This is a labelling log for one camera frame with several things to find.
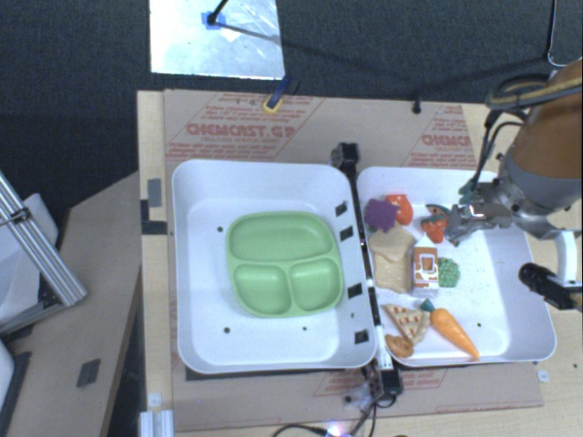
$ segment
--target blue tape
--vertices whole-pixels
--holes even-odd
[[[223,13],[219,13],[219,15],[217,16],[217,23],[214,25],[210,25],[207,21],[210,15],[212,15],[211,11],[203,12],[200,14],[200,17],[202,18],[202,24],[210,31],[213,30],[216,31],[217,29],[220,29],[219,25],[227,24],[227,18],[225,18],[225,15]]]

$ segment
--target wire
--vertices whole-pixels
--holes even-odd
[[[522,123],[518,123],[516,121],[505,121],[504,123],[501,123],[495,128],[494,134],[492,135],[492,139],[490,139],[490,130],[492,126],[493,125],[486,125],[486,132],[484,133],[484,136],[482,138],[482,148],[480,150],[480,156],[478,158],[477,169],[474,176],[470,180],[472,183],[472,191],[476,189],[477,183],[480,180],[480,175],[482,174],[482,169],[484,168],[484,165],[486,164],[488,158],[490,157],[492,149],[494,148],[494,142],[500,130],[503,127],[509,126],[521,127]]]
[[[557,5],[558,0],[552,0],[550,7],[550,20],[548,22],[548,34],[547,34],[547,48],[545,50],[545,56],[547,56],[547,61],[555,68],[563,68],[567,65],[562,63],[557,63],[553,58],[553,43],[555,40],[555,25],[557,21]]]
[[[356,422],[356,424],[348,432],[350,435],[356,435],[356,433],[358,431],[360,431],[361,427],[363,427],[364,422],[368,419],[369,415],[371,414],[371,411],[373,410],[373,408],[374,408],[374,403],[371,405],[371,407],[368,409],[367,412],[363,412],[363,415],[361,416],[361,418]]]
[[[525,121],[527,119],[527,112],[525,112],[524,110],[521,110],[520,108],[514,108],[512,110],[508,110],[506,113],[508,113],[509,115],[514,115],[520,121]]]
[[[373,437],[375,427],[376,427],[376,403],[373,405],[373,423],[371,424],[371,430],[368,432],[368,437]]]
[[[316,435],[327,435],[328,431],[323,429],[322,427],[313,427],[313,426],[306,426],[303,424],[287,424],[280,429],[278,429],[271,437],[277,437],[282,432],[287,431],[288,429],[304,429],[305,431],[309,431],[311,433],[315,433]]]
[[[497,92],[488,94],[486,105],[491,110],[508,110],[514,107],[531,107],[543,104],[560,97],[570,96],[581,92],[581,77],[569,79],[564,83],[554,86],[543,87],[525,93],[515,93],[499,97]]]
[[[500,97],[503,94],[519,94],[528,90],[540,89],[547,85],[548,75],[534,73],[510,77],[502,81],[494,90],[494,95]]]
[[[393,406],[396,403],[396,401],[397,401],[397,396],[396,395],[393,395],[391,397],[391,400],[387,404],[383,404],[382,405],[381,404],[381,401],[379,400],[376,403],[376,406],[377,406],[377,408],[381,408],[381,410],[386,410],[387,408],[391,408],[391,406]]]

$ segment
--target toy pizza slice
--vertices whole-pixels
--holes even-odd
[[[394,304],[383,306],[386,313],[393,320],[399,331],[407,337],[413,345],[423,339],[429,328],[429,315],[423,310],[410,310]]]

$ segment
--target cardboard sheet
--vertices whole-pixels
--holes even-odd
[[[476,167],[461,106],[423,103],[416,115],[399,101],[285,97],[275,115],[265,96],[208,91],[164,93],[166,182],[190,158],[327,163],[340,142],[357,142],[370,166]],[[167,186],[168,224],[173,226]],[[177,432],[357,418],[343,397],[360,371],[201,376],[187,371],[176,346],[174,238],[169,286],[174,422]],[[403,371],[404,393],[380,416],[470,412],[543,404],[531,363]]]

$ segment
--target yellow clip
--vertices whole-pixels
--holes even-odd
[[[283,97],[281,97],[280,100],[277,101],[277,104],[275,104],[275,107],[273,108],[267,107],[267,104],[269,104],[270,100],[271,96],[267,97],[265,99],[265,102],[263,102],[263,111],[269,114],[274,114],[280,109],[281,104],[283,103]]]

